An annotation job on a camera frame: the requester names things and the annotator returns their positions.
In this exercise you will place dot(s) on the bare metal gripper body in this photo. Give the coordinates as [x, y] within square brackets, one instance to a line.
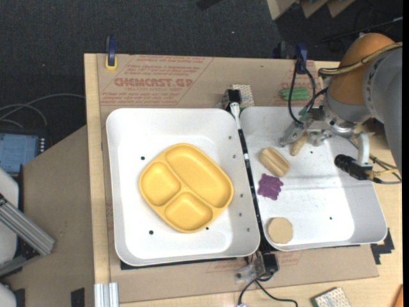
[321, 123]

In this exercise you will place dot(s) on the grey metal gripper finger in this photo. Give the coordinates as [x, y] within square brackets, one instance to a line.
[291, 133]
[316, 138]

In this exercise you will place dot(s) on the beige toy bread stick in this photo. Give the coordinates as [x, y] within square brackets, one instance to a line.
[297, 147]

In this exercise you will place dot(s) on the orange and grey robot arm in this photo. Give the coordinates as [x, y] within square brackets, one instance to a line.
[381, 82]

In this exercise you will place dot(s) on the tan hot dog bun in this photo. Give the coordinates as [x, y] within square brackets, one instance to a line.
[274, 162]

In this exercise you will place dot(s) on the green toy bean pods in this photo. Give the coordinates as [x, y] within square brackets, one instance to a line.
[295, 93]

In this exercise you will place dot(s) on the thin black and white rod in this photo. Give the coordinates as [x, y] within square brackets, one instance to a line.
[245, 152]

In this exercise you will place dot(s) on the purple grapes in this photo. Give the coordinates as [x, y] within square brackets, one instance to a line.
[270, 186]

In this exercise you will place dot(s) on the white plastic tray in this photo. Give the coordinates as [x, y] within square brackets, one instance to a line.
[319, 203]
[134, 133]

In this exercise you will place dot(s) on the tan round biscuit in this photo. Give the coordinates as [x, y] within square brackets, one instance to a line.
[280, 230]

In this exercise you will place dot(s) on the brown cardboard board red print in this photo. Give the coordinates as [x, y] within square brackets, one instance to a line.
[191, 75]

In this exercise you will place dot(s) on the yellow divided plate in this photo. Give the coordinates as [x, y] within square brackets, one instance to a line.
[188, 187]

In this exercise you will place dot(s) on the white patterned pad green edge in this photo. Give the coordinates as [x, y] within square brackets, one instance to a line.
[334, 298]

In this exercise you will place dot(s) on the black cylinder on white bracket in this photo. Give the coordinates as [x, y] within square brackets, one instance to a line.
[350, 165]

